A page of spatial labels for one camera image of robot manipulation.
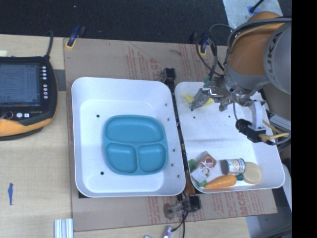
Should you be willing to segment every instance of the blue divided plate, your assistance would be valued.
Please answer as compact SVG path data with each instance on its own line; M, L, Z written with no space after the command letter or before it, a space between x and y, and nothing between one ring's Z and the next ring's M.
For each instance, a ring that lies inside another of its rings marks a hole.
M147 116L111 117L104 128L109 167L122 175L151 175L167 163L167 140L161 123Z

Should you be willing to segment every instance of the wooden table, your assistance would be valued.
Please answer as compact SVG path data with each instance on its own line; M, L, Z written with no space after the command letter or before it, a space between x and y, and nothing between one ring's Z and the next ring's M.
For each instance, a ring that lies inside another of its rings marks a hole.
M43 56L48 37L0 35L0 50L8 56ZM51 64L64 68L63 38L54 38ZM72 218L66 93L58 93L54 121L25 138L0 141L0 237L52 238L55 219ZM13 184L12 205L8 197ZM75 238L160 238L166 225L76 232ZM182 237L182 228L173 238ZM185 237L247 238L246 219L187 222Z

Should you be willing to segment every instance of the carrot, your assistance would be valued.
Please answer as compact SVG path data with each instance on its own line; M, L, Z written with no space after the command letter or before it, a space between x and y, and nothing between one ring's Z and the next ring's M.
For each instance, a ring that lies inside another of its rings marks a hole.
M235 185L237 177L233 175L220 176L208 182L204 188L222 188Z

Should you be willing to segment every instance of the can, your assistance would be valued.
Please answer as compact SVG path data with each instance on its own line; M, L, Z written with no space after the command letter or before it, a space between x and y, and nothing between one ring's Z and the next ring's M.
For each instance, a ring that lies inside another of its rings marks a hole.
M246 164L243 159L231 159L220 161L221 171L224 175L231 174L236 176L242 174L246 169Z

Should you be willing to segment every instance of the cardboard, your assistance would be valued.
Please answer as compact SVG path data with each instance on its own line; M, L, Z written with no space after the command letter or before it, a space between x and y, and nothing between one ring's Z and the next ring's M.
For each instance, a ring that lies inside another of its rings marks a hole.
M225 51L226 47L218 47L220 62L223 61ZM71 86L77 78L83 76L158 80L164 68L175 68L175 85L182 81L203 81L208 69L197 55L195 45L77 39L72 50L64 49L64 56L74 230L79 232L179 223L180 218L170 220L163 213L165 204L173 205L178 202L176 196L80 196L74 175ZM210 50L203 58L211 66L213 56ZM277 212L270 189L199 194L199 197L202 208L189 214L186 221Z

